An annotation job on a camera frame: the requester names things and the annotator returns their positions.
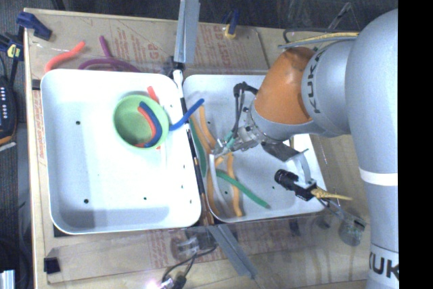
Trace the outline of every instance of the yellow and blue clamp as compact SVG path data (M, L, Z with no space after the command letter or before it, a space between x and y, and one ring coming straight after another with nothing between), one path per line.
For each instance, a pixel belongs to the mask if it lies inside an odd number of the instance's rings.
M223 17L223 24L226 24L224 35L228 39L234 39L236 37L236 26L239 22L239 10L233 9L227 12Z

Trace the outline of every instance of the black device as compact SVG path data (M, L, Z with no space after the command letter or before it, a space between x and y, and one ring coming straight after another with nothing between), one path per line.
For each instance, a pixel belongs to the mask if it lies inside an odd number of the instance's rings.
M4 76L0 76L0 145L10 141L17 125L14 92Z

